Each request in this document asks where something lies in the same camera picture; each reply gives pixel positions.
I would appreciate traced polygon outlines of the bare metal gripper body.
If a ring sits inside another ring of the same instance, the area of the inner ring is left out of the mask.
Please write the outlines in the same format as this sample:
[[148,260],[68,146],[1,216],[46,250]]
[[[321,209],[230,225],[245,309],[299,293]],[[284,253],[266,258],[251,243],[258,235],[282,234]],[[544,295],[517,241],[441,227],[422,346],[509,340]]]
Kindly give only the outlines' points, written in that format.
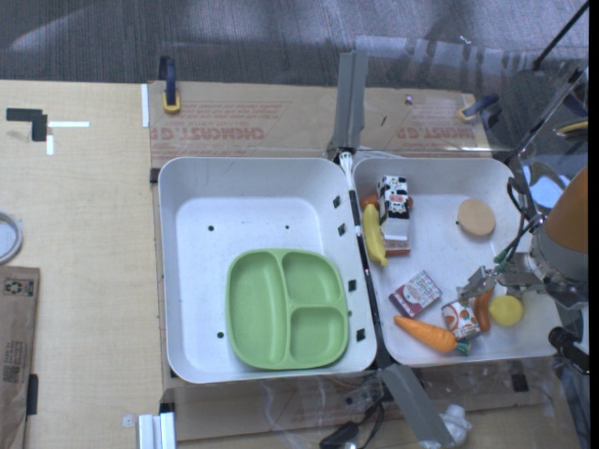
[[567,310],[588,305],[588,283],[549,263],[542,256],[515,254],[495,267],[497,282],[513,296],[535,291],[553,298]]

